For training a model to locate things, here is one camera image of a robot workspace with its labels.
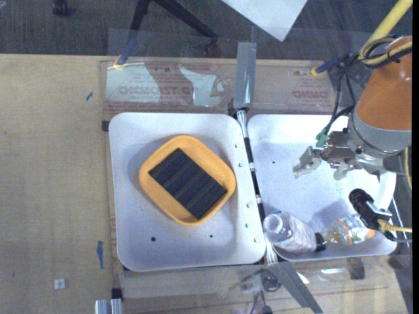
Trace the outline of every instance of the dark floor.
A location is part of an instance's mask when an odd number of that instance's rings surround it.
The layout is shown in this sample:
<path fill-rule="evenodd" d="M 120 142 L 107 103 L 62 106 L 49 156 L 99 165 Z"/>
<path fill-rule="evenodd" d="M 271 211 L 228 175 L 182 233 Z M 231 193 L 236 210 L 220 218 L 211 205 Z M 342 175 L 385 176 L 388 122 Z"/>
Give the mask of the dark floor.
<path fill-rule="evenodd" d="M 117 47 L 115 36 L 128 29 L 136 0 L 68 0 L 71 16 L 52 14 L 53 0 L 0 0 L 0 53 L 108 55 Z M 252 24 L 220 0 L 178 0 L 221 38 L 250 41 Z M 258 41 L 260 59 L 319 59 L 359 49 L 398 0 L 308 0 L 286 40 L 281 43 L 263 31 Z M 197 35 L 189 26 L 154 3 L 150 4 L 141 30 Z M 393 34 L 412 34 L 412 9 L 396 25 Z M 406 226 L 412 224 L 412 196 L 403 176 L 396 200 Z M 412 313 L 412 246 L 400 247 L 406 264 L 395 271 Z"/>

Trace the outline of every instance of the clear plastic bottle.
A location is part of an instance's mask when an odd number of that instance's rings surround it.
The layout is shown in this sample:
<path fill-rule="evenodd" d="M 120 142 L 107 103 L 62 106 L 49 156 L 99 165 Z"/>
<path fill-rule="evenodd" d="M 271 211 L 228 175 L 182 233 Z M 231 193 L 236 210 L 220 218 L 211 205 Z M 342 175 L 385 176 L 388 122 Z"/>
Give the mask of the clear plastic bottle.
<path fill-rule="evenodd" d="M 373 229 L 367 228 L 358 213 L 334 221 L 329 229 L 323 232 L 327 243 L 341 243 L 350 247 L 375 236 Z"/>
<path fill-rule="evenodd" d="M 269 214 L 263 221 L 263 228 L 277 253 L 277 249 L 297 255 L 325 249 L 321 235 L 290 213 Z"/>

